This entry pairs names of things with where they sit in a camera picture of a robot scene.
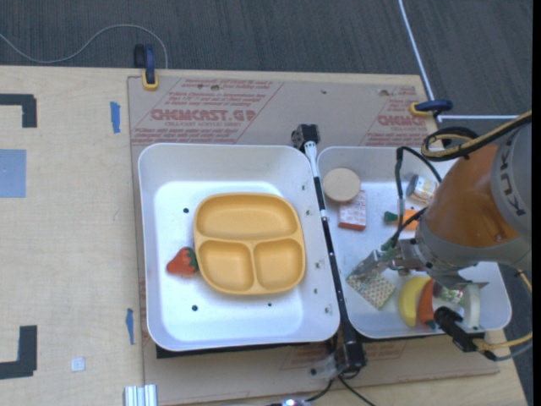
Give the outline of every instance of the yellow banana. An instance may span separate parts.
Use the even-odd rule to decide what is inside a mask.
[[[398,311],[406,325],[410,327],[414,327],[417,323],[417,297],[428,281],[430,281],[428,275],[417,275],[407,280],[400,290]]]

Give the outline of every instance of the gray carpet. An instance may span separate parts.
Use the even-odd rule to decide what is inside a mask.
[[[453,100],[447,117],[532,108],[533,0],[402,0],[427,88]],[[166,44],[171,69],[421,74],[397,0],[0,0],[0,33],[39,60],[66,57],[98,30],[134,24]],[[97,37],[62,66],[129,68],[136,29]],[[0,64],[40,64],[0,40]],[[440,126],[464,125],[447,119]],[[473,120],[479,133],[499,120]],[[532,306],[502,268],[513,303],[508,337],[527,332]],[[533,404],[533,352],[515,359]]]

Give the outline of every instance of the tan circular object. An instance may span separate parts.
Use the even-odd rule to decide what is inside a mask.
[[[350,201],[358,194],[360,188],[360,177],[349,168],[334,168],[323,178],[323,191],[334,201]]]

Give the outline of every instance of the blue square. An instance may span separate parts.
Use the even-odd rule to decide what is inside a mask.
[[[0,149],[0,197],[26,197],[26,151]]]

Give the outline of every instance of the black l-shaped tape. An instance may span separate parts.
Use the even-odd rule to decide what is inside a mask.
[[[0,379],[33,376],[34,370],[37,370],[37,326],[20,326],[17,360],[0,363]]]
[[[23,109],[23,128],[37,128],[34,95],[0,93],[0,105],[20,105]]]

